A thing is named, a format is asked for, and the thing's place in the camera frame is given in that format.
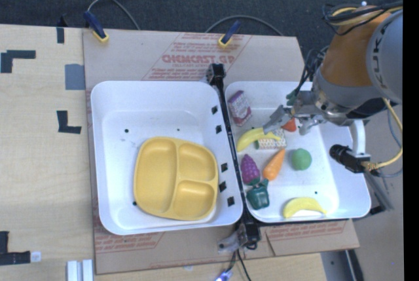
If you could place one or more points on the brown cardboard board red print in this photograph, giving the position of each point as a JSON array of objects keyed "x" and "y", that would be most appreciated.
[{"x": 137, "y": 57}]

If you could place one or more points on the white patterned packet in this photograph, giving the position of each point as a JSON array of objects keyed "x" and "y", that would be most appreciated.
[{"x": 273, "y": 142}]

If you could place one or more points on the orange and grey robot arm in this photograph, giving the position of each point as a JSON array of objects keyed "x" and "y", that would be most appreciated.
[{"x": 357, "y": 57}]

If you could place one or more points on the orange carrot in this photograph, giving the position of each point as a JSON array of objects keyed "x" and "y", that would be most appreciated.
[{"x": 274, "y": 165}]

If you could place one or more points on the green round fruit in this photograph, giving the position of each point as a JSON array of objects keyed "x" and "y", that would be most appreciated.
[{"x": 301, "y": 159}]

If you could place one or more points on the black cylinder on white bracket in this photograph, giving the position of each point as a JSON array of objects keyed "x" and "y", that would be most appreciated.
[{"x": 350, "y": 155}]

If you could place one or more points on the pink and white carton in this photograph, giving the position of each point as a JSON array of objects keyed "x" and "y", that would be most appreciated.
[{"x": 239, "y": 107}]

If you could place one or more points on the yellow divided plate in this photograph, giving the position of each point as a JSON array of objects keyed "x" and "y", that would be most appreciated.
[{"x": 175, "y": 178}]

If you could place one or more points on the purple grapes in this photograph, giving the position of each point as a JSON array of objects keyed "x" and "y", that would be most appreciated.
[{"x": 249, "y": 170}]

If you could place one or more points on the yellow banana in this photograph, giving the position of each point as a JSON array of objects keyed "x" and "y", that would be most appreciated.
[
  {"x": 250, "y": 137},
  {"x": 302, "y": 206}
]

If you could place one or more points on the white plastic tray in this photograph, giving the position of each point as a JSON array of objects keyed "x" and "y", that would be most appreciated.
[
  {"x": 340, "y": 194},
  {"x": 121, "y": 155}
]

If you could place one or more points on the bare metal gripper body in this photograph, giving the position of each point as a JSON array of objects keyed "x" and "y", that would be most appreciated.
[{"x": 316, "y": 106}]

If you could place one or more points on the small red orange toy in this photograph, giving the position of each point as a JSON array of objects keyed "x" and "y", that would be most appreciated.
[{"x": 290, "y": 125}]

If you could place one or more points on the green bell pepper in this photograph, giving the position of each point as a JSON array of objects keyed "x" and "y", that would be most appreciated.
[{"x": 258, "y": 196}]

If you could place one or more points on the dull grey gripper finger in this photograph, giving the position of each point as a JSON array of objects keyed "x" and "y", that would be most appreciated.
[
  {"x": 276, "y": 119},
  {"x": 306, "y": 125}
]

